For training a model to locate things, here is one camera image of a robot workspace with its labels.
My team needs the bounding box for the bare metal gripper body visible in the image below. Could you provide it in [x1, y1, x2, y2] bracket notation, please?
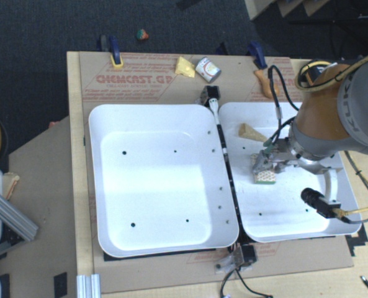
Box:
[264, 137, 343, 176]

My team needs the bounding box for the beige pizza slice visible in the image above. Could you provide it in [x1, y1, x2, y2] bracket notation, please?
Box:
[238, 122, 269, 143]

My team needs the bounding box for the thin black and white rod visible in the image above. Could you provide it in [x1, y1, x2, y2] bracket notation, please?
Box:
[208, 99, 244, 248]

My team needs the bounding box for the black cylinder on white bracket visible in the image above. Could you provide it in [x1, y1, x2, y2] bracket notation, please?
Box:
[300, 168, 343, 220]

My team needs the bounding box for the yellow cheese wedge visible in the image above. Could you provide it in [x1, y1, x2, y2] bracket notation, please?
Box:
[174, 56, 197, 79]

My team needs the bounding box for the black block with thin wires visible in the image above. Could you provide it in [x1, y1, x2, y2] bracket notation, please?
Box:
[198, 85, 223, 107]
[213, 243, 259, 274]

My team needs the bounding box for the beige biscuit with green edge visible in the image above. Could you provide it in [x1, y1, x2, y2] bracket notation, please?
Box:
[249, 153, 277, 185]

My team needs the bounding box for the brown cardboard board, red print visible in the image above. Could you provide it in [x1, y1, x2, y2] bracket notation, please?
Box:
[78, 52, 355, 294]

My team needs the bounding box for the white can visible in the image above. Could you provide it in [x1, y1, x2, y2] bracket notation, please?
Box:
[195, 56, 222, 84]

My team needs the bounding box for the beige toy sandwich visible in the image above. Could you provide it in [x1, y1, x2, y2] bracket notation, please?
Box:
[1, 171, 20, 201]

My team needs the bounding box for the white plastic tray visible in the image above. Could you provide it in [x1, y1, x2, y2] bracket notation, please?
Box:
[217, 101, 363, 243]
[88, 103, 241, 258]

